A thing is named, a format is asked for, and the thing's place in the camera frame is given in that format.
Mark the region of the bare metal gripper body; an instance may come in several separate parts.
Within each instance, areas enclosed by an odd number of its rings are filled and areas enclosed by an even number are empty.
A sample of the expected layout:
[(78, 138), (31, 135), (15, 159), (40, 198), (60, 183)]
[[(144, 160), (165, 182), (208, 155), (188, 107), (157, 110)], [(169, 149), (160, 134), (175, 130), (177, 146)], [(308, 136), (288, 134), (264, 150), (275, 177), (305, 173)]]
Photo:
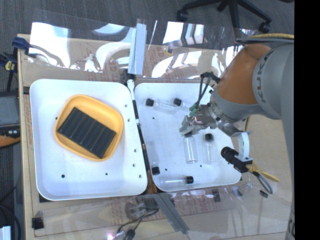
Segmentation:
[(200, 105), (195, 114), (191, 117), (194, 130), (204, 130), (206, 128), (216, 129), (218, 123), (212, 114), (211, 108), (207, 105)]

